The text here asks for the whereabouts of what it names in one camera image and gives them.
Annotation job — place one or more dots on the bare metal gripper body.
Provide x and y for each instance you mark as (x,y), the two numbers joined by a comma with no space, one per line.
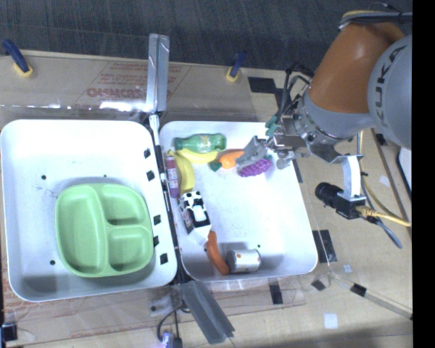
(293,140)

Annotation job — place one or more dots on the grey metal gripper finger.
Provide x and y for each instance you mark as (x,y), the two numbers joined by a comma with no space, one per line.
(283,162)
(254,151)

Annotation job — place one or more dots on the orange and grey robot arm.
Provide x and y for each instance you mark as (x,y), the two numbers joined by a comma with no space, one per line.
(348,71)

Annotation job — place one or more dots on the purple grapes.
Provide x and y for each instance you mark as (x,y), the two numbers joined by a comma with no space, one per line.
(255,167)

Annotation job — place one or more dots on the orange carrot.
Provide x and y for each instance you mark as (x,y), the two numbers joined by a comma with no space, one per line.
(228,159)

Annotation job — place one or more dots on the green plastic bottle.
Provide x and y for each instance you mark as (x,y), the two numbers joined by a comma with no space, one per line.
(201,142)

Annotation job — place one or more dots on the yellow banana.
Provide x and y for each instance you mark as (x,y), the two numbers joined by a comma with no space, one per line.
(199,157)
(186,176)

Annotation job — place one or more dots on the white plastic tray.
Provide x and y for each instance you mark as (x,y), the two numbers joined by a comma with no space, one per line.
(79,147)
(253,212)

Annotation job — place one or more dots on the black and white milk carton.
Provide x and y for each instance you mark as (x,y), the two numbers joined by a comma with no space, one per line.
(194,210)

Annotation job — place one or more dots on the silver can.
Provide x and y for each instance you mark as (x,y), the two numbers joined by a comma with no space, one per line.
(243,261)

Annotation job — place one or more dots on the orange sausage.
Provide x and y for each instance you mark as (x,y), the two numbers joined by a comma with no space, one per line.
(215,254)

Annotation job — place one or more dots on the brown cardboard board, red print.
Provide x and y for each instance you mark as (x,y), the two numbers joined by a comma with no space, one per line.
(94,82)

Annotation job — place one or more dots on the green divided plate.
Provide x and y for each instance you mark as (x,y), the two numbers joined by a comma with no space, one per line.
(83,230)

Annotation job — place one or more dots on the black cylinder on white bracket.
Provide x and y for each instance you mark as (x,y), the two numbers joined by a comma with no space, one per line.
(335,198)

